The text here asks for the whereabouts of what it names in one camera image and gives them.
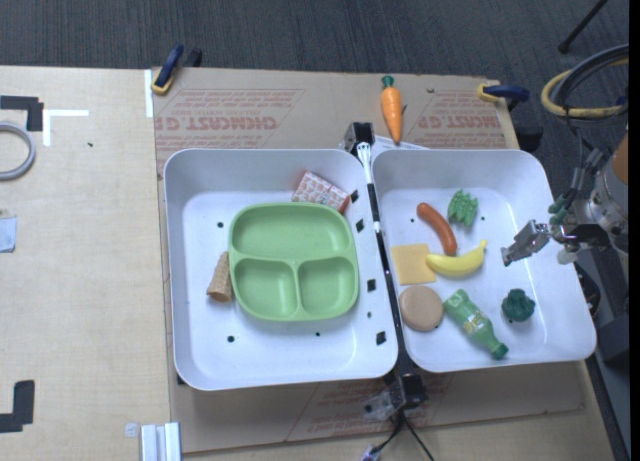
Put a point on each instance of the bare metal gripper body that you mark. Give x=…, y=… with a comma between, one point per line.
x=595, y=229

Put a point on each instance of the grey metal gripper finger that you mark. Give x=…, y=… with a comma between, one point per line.
x=519, y=249
x=539, y=232

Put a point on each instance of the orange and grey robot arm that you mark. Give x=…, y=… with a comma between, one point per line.
x=619, y=174

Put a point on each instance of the green broccoli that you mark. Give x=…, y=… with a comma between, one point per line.
x=518, y=305

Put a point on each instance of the yellow banana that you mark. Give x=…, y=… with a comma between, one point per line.
x=457, y=264

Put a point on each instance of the white plastic tray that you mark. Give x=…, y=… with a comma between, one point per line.
x=280, y=354
x=500, y=179

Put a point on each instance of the green ridged toy vegetable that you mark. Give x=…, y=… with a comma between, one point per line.
x=462, y=207

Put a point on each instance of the orange sausage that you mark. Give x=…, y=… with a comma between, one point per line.
x=439, y=226

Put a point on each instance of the green plastic bottle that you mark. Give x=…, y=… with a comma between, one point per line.
x=470, y=321

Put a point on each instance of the yellow cheese slice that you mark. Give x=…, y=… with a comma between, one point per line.
x=409, y=265

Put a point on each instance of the tan round biscuit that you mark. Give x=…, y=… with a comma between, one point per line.
x=421, y=308

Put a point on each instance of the thin black and white rod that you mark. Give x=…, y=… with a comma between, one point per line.
x=385, y=259

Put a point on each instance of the orange carrot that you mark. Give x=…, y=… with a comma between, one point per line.
x=392, y=109

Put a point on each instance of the orange and white carton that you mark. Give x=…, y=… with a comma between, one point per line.
x=317, y=189

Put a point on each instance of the black stand leg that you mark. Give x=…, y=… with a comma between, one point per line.
x=595, y=11

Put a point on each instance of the green divided plate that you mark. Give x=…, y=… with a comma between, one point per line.
x=292, y=236

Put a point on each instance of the brown cardboard board red print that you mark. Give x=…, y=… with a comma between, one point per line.
x=310, y=104

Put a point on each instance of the tan ice cream cone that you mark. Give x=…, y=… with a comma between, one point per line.
x=221, y=281

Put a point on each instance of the grey tape roll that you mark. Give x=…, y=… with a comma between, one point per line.
x=29, y=154

